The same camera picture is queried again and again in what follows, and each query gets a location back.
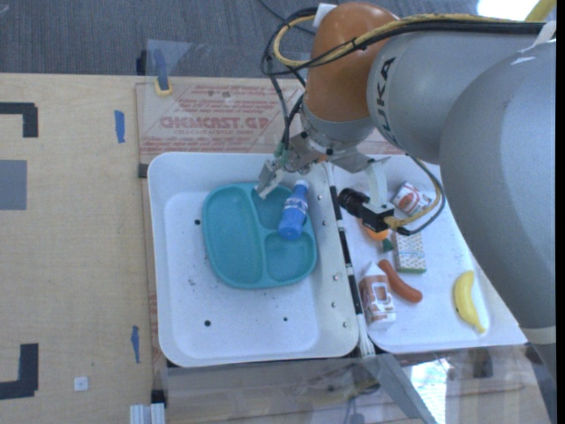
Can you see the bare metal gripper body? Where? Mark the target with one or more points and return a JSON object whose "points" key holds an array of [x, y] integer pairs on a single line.
{"points": [[302, 153]]}

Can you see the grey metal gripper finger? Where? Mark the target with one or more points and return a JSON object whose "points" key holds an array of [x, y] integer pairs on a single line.
{"points": [[266, 176], [274, 183]]}

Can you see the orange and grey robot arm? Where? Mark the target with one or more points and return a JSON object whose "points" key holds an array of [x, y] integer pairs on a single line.
{"points": [[441, 104]]}

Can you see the blue plastic bottle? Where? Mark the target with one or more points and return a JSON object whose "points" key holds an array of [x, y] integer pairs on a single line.
{"points": [[292, 217]]}

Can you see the teal divided plate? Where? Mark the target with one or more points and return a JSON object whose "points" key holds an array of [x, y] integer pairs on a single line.
{"points": [[234, 236]]}

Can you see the brown cardboard board, red print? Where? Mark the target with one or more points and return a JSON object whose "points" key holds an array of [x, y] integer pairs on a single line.
{"points": [[207, 124]]}

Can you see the thin black and white rod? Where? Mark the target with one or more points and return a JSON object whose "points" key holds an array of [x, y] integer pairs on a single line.
{"points": [[348, 263]]}

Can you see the orange carrot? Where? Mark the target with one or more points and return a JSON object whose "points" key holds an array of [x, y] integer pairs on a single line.
{"points": [[376, 235]]}

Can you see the white and red can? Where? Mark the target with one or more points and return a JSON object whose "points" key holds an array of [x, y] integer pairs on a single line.
{"points": [[410, 199]]}

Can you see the white plastic tray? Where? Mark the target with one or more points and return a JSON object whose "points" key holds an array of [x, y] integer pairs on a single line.
{"points": [[437, 316], [247, 316]]}

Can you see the white and green packet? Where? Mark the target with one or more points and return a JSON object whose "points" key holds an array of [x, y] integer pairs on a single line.
{"points": [[409, 254]]}

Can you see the brown and white carton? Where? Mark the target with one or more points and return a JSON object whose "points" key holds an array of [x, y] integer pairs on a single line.
{"points": [[377, 300]]}

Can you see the orange-red sausage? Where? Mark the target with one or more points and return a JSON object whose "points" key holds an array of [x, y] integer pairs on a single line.
{"points": [[399, 283]]}

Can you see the yellow banana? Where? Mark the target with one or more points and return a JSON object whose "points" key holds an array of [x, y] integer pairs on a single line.
{"points": [[465, 300]]}

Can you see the black cylinder on white bracket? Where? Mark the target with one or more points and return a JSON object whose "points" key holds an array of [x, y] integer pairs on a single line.
{"points": [[373, 214]]}

